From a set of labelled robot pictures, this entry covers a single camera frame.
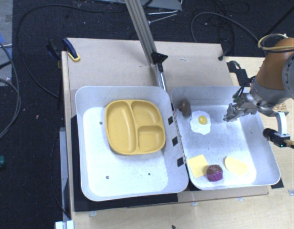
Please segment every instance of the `yellow plate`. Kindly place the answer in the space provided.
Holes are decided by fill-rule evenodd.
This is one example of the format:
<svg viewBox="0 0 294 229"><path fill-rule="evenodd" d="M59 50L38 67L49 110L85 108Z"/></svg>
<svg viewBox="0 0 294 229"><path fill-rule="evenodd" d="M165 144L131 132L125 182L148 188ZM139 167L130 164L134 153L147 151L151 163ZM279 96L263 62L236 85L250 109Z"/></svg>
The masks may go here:
<svg viewBox="0 0 294 229"><path fill-rule="evenodd" d="M105 109L105 130L110 147L122 155L153 153L162 149L166 141L161 113L146 100L109 103Z"/></svg>

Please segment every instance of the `black floor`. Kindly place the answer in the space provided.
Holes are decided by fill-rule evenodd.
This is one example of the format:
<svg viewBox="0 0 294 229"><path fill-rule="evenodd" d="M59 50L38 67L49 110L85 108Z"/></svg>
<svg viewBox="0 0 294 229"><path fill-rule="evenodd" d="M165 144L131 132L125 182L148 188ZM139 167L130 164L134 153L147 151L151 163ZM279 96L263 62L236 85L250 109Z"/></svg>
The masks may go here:
<svg viewBox="0 0 294 229"><path fill-rule="evenodd" d="M155 41L221 43L228 56L263 57L256 39L269 33L294 37L294 0L184 0L182 8L177 16L151 23ZM146 12L159 10L146 8ZM53 195L54 191L60 201L55 140L64 124L61 70L46 44L53 39L62 50L65 37L137 40L122 4L13 0L12 58L21 109L0 140L0 156L6 160L6 168L0 169L0 229L50 229L62 220ZM15 75L12 83L16 85ZM12 119L16 100L14 89L0 88L0 132Z"/></svg>

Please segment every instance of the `purple cupcake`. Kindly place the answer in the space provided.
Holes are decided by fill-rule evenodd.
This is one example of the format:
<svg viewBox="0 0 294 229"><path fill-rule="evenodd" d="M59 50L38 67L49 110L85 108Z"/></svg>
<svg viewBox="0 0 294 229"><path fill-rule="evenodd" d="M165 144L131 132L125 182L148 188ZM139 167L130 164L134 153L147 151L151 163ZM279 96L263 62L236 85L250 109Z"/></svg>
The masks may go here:
<svg viewBox="0 0 294 229"><path fill-rule="evenodd" d="M222 168L219 165L211 165L206 172L209 181L219 181L222 179Z"/></svg>

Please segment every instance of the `egg yolk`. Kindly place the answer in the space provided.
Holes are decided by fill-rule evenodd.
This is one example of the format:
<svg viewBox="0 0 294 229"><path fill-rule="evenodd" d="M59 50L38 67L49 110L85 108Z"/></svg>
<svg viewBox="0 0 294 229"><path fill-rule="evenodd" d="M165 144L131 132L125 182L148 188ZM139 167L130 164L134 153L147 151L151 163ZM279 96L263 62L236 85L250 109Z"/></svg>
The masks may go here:
<svg viewBox="0 0 294 229"><path fill-rule="evenodd" d="M204 115L199 116L198 121L201 125L205 125L208 122L207 118Z"/></svg>

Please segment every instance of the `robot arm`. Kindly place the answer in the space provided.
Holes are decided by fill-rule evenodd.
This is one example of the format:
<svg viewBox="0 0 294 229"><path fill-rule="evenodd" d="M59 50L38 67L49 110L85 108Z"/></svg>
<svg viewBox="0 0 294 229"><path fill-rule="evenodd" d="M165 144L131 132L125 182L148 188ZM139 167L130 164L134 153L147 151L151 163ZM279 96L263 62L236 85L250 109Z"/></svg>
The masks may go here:
<svg viewBox="0 0 294 229"><path fill-rule="evenodd" d="M283 37L274 47L263 47L263 41L273 37ZM265 129L264 137L277 146L294 148L290 135L286 132L285 116L288 112L275 112L273 108L294 99L294 38L281 34L272 34L263 37L259 48L268 52L260 70L255 77L250 79L250 92L243 93L244 87L233 96L234 103L230 104L224 120L235 121L239 117L260 112L268 117L276 117L278 131Z"/></svg>

